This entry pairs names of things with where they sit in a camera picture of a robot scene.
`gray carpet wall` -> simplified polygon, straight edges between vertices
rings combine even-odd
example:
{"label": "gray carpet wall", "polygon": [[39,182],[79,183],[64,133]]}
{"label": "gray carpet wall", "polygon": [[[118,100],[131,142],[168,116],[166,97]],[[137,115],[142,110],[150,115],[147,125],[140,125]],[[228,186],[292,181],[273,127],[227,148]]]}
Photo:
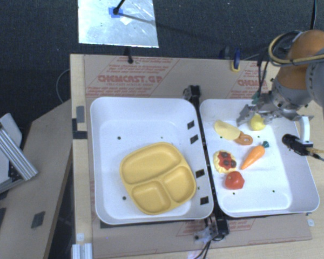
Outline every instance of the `gray carpet wall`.
{"label": "gray carpet wall", "polygon": [[[260,52],[277,35],[308,30],[313,0],[153,0],[158,49],[133,56],[218,58],[225,46],[241,58]],[[58,76],[71,53],[123,54],[122,46],[78,43],[77,0],[0,0],[0,116],[20,127],[57,106]],[[324,0],[315,28],[324,30]],[[68,74],[60,96],[70,96]]]}

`toy carrot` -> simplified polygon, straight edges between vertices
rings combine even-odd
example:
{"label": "toy carrot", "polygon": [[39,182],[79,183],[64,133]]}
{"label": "toy carrot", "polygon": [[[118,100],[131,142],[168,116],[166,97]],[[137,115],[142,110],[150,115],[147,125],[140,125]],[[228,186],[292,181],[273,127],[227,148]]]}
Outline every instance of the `toy carrot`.
{"label": "toy carrot", "polygon": [[241,165],[241,170],[246,169],[248,166],[256,162],[265,154],[265,148],[268,147],[268,142],[264,141],[263,145],[259,145],[254,147],[251,152],[248,154],[247,158],[245,159],[244,163]]}

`cable connector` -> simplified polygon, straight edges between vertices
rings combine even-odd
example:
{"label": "cable connector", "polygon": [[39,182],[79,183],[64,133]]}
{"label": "cable connector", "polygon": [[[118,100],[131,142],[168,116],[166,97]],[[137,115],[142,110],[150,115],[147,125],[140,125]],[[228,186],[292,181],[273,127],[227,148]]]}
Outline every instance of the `cable connector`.
{"label": "cable connector", "polygon": [[283,144],[285,144],[288,148],[292,149],[299,155],[309,155],[310,152],[307,150],[307,148],[312,148],[313,143],[303,144],[299,140],[300,139],[298,137],[291,134],[285,134],[282,137]]}
{"label": "cable connector", "polygon": [[217,226],[216,223],[213,222],[205,229],[194,233],[194,241],[203,242],[204,244],[206,244],[217,236],[218,236]]}

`blue tape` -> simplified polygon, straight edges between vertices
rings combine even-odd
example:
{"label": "blue tape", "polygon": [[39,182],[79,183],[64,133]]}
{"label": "blue tape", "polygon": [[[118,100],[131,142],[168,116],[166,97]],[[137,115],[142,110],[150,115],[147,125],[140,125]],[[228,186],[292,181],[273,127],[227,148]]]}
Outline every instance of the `blue tape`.
{"label": "blue tape", "polygon": [[110,15],[112,18],[120,18],[120,15],[123,15],[123,14],[124,14],[124,11],[122,10],[122,8],[120,8],[118,14],[115,15],[115,14],[113,13],[113,10],[114,10],[115,8],[116,8],[115,6],[112,6],[112,7],[108,8],[109,15]]}
{"label": "blue tape", "polygon": [[237,70],[239,68],[240,63],[240,50],[238,48],[235,48],[234,53],[234,68]]}

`aluminum foil sheet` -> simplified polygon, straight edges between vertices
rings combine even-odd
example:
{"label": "aluminum foil sheet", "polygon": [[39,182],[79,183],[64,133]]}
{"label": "aluminum foil sheet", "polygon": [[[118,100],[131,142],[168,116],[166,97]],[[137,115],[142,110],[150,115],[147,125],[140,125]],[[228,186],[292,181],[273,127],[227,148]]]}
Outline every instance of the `aluminum foil sheet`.
{"label": "aluminum foil sheet", "polygon": [[79,43],[158,48],[152,0],[78,0]]}

